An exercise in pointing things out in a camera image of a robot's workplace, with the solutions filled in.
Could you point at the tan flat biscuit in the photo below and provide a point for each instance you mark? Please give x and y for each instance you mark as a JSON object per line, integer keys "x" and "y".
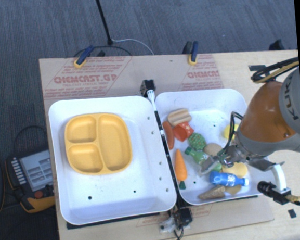
{"x": 234, "y": 189}

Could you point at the black cylinder on white bracket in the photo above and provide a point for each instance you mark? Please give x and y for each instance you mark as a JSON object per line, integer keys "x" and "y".
{"x": 278, "y": 176}

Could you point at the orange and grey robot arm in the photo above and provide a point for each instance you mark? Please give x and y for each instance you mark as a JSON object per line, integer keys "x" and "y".
{"x": 267, "y": 117}

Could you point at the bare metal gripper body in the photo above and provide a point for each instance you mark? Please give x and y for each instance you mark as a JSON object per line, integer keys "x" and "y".
{"x": 235, "y": 155}

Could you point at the thin black and white rod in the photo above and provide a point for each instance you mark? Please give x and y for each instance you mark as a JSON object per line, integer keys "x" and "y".
{"x": 165, "y": 144}

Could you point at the white plastic tray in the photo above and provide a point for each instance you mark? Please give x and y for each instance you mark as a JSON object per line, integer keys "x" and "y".
{"x": 114, "y": 193}
{"x": 216, "y": 103}

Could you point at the tan hot dog bun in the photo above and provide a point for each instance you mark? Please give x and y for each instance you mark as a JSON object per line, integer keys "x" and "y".
{"x": 179, "y": 116}

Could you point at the yellow flat chip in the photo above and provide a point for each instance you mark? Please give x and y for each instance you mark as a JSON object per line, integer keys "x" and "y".
{"x": 239, "y": 170}

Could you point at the brown cardboard board red print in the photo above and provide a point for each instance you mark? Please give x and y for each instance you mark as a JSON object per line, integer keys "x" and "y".
{"x": 89, "y": 77}

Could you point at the tan ice cream cone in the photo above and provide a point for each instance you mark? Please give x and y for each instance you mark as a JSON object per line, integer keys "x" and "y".
{"x": 212, "y": 193}

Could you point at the blue bottle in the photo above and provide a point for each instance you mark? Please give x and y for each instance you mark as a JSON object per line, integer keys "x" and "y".
{"x": 223, "y": 178}

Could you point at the orange carrot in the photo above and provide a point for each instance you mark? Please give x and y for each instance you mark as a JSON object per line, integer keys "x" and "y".
{"x": 180, "y": 166}

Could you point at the yellow divided plate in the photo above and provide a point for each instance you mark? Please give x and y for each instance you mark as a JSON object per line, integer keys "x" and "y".
{"x": 115, "y": 143}

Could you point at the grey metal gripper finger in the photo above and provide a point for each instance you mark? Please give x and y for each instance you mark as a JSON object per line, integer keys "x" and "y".
{"x": 208, "y": 166}

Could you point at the orange sausage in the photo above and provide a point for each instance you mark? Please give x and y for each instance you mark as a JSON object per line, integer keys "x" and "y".
{"x": 169, "y": 134}

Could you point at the yellow round toy fruit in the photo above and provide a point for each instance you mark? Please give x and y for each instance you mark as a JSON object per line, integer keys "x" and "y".
{"x": 228, "y": 131}

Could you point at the green bumpy toy fruit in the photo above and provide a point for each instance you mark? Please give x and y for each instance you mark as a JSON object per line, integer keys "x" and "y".
{"x": 196, "y": 141}

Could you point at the green bottle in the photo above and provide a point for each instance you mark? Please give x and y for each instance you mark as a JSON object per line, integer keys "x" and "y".
{"x": 198, "y": 156}

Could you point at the tan round biscuit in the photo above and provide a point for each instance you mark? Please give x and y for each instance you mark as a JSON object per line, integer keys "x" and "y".
{"x": 213, "y": 149}

